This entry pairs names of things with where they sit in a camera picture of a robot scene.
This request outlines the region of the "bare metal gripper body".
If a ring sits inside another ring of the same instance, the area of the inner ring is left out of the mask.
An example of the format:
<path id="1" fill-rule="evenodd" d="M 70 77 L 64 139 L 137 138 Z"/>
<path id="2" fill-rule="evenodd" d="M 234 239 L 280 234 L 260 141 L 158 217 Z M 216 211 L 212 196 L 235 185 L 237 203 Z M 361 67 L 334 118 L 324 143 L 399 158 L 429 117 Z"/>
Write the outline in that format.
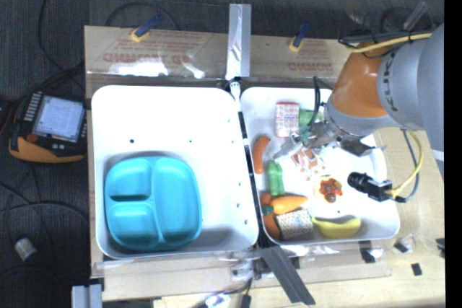
<path id="1" fill-rule="evenodd" d="M 332 120 L 323 120 L 307 125 L 302 132 L 302 143 L 307 148 L 337 144 L 350 154 L 361 154 L 361 137 L 338 127 Z"/>

